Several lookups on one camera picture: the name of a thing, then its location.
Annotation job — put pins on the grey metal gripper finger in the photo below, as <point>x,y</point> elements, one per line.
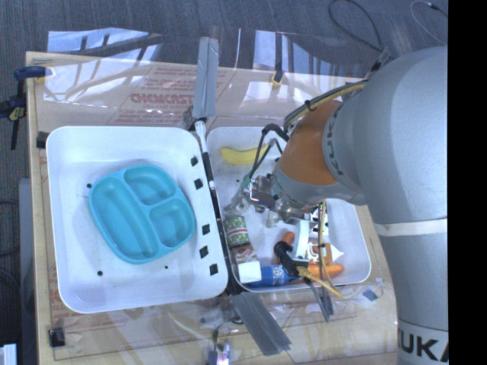
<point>273,219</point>
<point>234,204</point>

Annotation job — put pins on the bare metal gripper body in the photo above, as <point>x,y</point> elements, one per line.
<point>266,194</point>

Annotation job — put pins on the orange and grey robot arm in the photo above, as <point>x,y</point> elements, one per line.
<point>399,158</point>

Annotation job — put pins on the orange sausage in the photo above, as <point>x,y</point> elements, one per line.
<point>288,237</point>

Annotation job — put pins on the green patterned can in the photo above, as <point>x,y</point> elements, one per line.
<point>236,231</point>

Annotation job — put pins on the brown and red can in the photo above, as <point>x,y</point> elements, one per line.
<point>245,254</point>

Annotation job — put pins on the yellow banana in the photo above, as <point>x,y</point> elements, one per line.
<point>237,156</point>

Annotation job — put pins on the blue bottle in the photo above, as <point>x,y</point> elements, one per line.
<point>272,277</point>

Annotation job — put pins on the white cube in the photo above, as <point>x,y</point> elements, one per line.
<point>249,273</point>

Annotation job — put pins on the white and orange packet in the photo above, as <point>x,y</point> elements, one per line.
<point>335,252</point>

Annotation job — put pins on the orange carrot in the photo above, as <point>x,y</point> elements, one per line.
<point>333,269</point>

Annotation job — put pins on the white plastic tray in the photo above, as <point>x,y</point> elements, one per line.
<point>76,287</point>
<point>354,234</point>

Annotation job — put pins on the blue divided plate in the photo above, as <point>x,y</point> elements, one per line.
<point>141,215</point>

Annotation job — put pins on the brown cardboard board red print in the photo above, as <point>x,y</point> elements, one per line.
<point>95,337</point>

